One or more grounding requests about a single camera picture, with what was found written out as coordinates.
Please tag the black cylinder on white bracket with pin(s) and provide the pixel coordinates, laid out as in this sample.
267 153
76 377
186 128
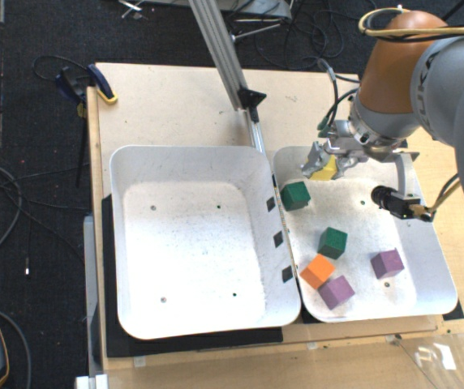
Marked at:
398 203

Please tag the orange cube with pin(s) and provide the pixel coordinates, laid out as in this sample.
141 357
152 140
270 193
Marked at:
317 271

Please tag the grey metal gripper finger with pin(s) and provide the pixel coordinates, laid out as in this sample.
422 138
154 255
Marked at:
347 163
314 160

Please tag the yellow cube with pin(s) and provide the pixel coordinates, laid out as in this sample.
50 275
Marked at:
326 172

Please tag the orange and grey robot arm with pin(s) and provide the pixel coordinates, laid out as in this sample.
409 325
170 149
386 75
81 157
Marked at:
439 87

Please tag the white plastic tray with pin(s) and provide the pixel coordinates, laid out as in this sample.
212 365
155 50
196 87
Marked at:
370 233
191 241

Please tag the pale wood board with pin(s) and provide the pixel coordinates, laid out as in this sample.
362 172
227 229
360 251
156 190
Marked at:
175 108

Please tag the green cube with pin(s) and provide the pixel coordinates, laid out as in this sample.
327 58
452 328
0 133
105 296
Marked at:
295 196
332 243

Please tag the purple cube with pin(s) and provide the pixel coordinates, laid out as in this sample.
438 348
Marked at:
387 263
336 292

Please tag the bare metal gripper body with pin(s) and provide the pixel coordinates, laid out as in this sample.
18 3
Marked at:
351 142

